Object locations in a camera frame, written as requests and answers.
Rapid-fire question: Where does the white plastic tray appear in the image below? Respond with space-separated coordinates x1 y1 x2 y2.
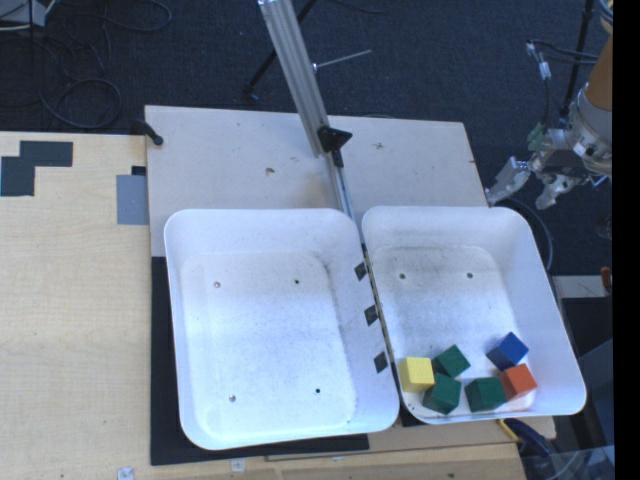
360 204 588 426
163 207 402 452

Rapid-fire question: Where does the pale flat board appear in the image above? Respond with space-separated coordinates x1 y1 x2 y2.
143 104 558 457

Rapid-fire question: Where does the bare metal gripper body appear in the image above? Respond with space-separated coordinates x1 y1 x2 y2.
528 116 613 184

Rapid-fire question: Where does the green cube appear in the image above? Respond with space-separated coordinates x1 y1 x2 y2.
463 376 508 414
431 343 472 380
421 372 463 416

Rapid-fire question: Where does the blue cube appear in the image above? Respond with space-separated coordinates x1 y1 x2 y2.
484 331 530 372

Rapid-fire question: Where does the yellow cube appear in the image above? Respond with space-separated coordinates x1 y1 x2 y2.
397 356 437 394

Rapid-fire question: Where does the orange cube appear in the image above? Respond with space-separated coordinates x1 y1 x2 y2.
498 362 539 403

